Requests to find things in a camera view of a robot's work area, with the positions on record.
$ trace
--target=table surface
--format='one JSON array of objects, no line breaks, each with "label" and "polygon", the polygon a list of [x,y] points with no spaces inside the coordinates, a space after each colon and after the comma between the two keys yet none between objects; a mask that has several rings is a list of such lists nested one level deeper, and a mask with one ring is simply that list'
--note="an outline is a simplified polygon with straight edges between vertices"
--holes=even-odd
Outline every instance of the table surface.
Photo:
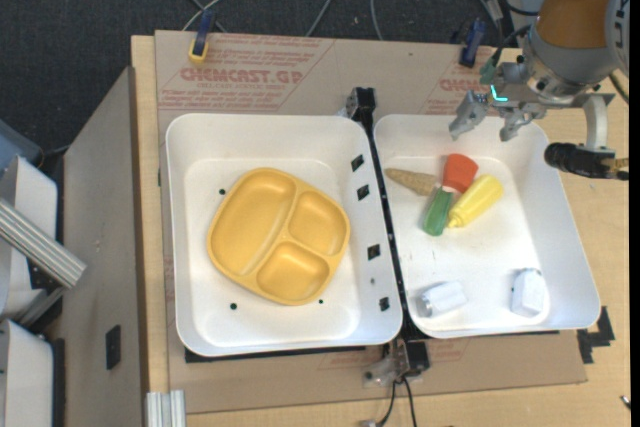
[{"label": "table surface", "polygon": [[[141,233],[144,251],[144,321],[141,326],[143,382],[146,391],[168,391],[169,368],[166,329],[162,221],[158,180],[158,129],[154,38],[132,38],[135,69],[134,155],[138,159]],[[626,77],[620,77],[628,87]],[[601,92],[615,92],[603,82]],[[628,156],[628,104],[617,96],[608,107],[608,144],[617,155]],[[580,142],[584,138],[582,111],[561,110],[539,120],[550,140]],[[414,397],[418,425],[494,426],[631,425],[630,410],[621,396],[630,398],[630,291],[629,291],[629,184],[614,180],[590,180],[562,174],[567,198],[589,265],[607,307],[615,340],[594,349],[595,362],[586,367],[587,382],[574,385],[478,391]],[[306,425],[359,425],[365,419],[381,419],[389,399],[336,402],[293,407],[189,415],[190,427]],[[406,395],[396,398],[387,424],[412,425]]]}]

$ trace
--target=blue clamp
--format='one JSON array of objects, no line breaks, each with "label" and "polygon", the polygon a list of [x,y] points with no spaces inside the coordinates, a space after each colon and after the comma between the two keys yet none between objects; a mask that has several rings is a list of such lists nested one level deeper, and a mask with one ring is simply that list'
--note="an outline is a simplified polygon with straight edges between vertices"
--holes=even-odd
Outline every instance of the blue clamp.
[{"label": "blue clamp", "polygon": [[194,63],[199,64],[204,62],[204,59],[207,56],[207,52],[209,51],[207,35],[211,32],[213,22],[213,9],[205,9],[202,12],[200,27],[198,28],[196,38],[191,42],[191,47],[189,48],[189,59]]},{"label": "blue clamp", "polygon": [[476,19],[471,25],[469,32],[467,33],[466,46],[460,51],[460,57],[458,63],[468,68],[473,68],[476,63],[476,53],[478,47],[487,32],[487,25],[479,19]]}]

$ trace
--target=corn cob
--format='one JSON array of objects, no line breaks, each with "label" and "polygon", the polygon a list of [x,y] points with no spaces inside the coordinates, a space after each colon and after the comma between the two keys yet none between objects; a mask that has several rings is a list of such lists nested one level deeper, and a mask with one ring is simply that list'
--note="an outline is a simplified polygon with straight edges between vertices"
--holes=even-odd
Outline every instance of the corn cob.
[{"label": "corn cob", "polygon": [[415,171],[389,167],[384,170],[384,173],[394,182],[411,189],[420,196],[429,196],[436,183],[436,177],[427,173],[417,173]]}]

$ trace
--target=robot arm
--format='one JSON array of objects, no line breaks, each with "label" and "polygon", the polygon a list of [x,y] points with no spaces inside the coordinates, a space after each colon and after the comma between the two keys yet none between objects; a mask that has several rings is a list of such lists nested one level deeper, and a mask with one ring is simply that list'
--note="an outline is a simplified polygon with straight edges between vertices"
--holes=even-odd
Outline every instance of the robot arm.
[{"label": "robot arm", "polygon": [[522,54],[496,68],[491,93],[467,93],[449,126],[453,139],[479,124],[489,108],[505,120],[502,141],[549,109],[581,108],[587,118],[586,143],[554,143],[545,160],[582,176],[628,179],[628,173],[619,171],[615,152],[607,148],[607,105],[614,95],[595,91],[614,70],[629,74],[629,1],[544,0]]}]

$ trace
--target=green light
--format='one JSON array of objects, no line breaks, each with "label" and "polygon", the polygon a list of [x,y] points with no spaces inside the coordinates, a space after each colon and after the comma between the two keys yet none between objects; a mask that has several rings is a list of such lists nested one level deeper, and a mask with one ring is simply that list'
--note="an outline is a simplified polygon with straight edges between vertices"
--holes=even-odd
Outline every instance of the green light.
[{"label": "green light", "polygon": [[496,88],[493,84],[491,84],[491,94],[493,95],[493,99],[496,102],[508,102],[509,99],[506,96],[498,96],[498,93],[496,93]]}]

